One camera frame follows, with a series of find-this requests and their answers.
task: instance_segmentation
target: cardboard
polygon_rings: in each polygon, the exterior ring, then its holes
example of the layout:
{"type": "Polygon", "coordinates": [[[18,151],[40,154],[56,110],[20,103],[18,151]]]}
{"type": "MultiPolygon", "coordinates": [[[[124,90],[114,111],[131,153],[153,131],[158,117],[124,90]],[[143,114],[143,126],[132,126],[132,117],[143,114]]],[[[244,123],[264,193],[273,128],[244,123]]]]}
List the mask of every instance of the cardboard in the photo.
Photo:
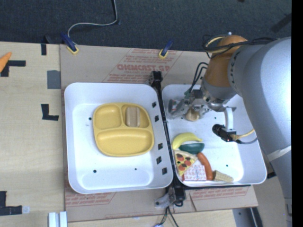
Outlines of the cardboard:
{"type": "MultiPolygon", "coordinates": [[[[160,50],[95,47],[78,45],[76,55],[60,45],[62,129],[65,146],[64,90],[74,82],[148,83],[150,73],[161,71],[162,88],[169,84],[191,84],[200,62],[208,62],[204,52],[169,51],[158,58],[160,50]]],[[[79,194],[71,189],[67,179],[66,147],[64,149],[65,210],[68,221],[107,218],[125,218],[163,214],[155,208],[155,200],[165,189],[131,192],[79,194]]],[[[258,205],[252,186],[204,188],[187,190],[182,207],[173,207],[174,213],[254,207],[258,205]]]]}

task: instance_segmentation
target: white tray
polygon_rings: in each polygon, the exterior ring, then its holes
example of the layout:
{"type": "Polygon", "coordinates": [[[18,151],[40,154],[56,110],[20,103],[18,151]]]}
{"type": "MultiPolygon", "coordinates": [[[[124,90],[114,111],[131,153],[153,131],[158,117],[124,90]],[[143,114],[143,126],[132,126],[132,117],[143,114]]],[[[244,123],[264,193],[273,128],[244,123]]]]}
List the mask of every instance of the white tray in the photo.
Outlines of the white tray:
{"type": "MultiPolygon", "coordinates": [[[[168,113],[168,103],[170,99],[181,100],[184,98],[184,92],[190,85],[168,85],[162,91],[162,98],[167,117],[170,142],[180,133],[192,132],[197,137],[203,139],[205,147],[203,153],[208,158],[212,170],[218,170],[234,178],[232,183],[224,182],[183,182],[190,187],[219,186],[219,185],[244,185],[259,184],[265,181],[267,170],[258,141],[253,144],[243,145],[235,142],[225,142],[212,132],[214,124],[224,124],[224,113],[215,111],[207,112],[202,119],[190,122],[185,118],[172,119],[168,113]]],[[[227,106],[235,106],[237,109],[233,112],[233,125],[238,134],[245,134],[253,127],[245,111],[243,100],[236,95],[227,106]]],[[[243,141],[255,139],[255,133],[243,138],[243,141]]]]}
{"type": "Polygon", "coordinates": [[[76,192],[164,188],[172,182],[163,121],[157,94],[152,87],[145,84],[73,83],[66,88],[64,100],[68,178],[76,192]],[[149,152],[133,157],[109,157],[98,150],[91,119],[98,106],[113,102],[135,103],[148,112],[154,132],[154,146],[149,152]]]}

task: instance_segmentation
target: robotic arm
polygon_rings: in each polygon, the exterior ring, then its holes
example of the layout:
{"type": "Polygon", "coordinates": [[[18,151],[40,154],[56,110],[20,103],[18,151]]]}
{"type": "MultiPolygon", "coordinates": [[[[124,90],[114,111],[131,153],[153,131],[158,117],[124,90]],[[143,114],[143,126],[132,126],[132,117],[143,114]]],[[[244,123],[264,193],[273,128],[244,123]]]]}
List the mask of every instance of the robotic arm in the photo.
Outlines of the robotic arm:
{"type": "MultiPolygon", "coordinates": [[[[237,35],[217,36],[204,46],[212,57],[200,90],[188,92],[187,113],[198,112],[201,118],[208,110],[224,111],[224,104],[236,94],[243,98],[259,145],[280,181],[287,224],[292,226],[291,38],[260,43],[237,35]],[[218,46],[210,49],[217,39],[218,46]]],[[[225,141],[235,133],[229,130],[213,127],[225,141]]]]}

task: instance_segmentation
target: banana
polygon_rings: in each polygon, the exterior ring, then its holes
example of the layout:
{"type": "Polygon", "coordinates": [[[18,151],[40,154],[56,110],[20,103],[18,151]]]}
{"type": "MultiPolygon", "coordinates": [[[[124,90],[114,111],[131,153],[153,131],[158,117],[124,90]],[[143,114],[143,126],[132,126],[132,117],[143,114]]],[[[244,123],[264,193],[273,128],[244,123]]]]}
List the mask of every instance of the banana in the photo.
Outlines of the banana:
{"type": "Polygon", "coordinates": [[[174,140],[172,142],[172,148],[178,149],[180,147],[180,145],[182,145],[183,142],[192,141],[192,140],[199,141],[199,142],[202,141],[202,139],[198,138],[195,134],[190,133],[190,132],[179,134],[174,138],[174,140]]]}

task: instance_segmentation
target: toy pizza slice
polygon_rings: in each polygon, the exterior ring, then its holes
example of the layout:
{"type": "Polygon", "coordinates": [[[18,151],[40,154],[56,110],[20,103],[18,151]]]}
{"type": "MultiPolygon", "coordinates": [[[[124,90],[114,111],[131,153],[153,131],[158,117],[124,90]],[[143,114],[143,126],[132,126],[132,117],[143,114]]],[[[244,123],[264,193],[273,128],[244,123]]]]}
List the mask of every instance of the toy pizza slice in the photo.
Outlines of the toy pizza slice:
{"type": "Polygon", "coordinates": [[[197,161],[197,157],[182,150],[175,150],[176,167],[180,176],[197,161]]]}

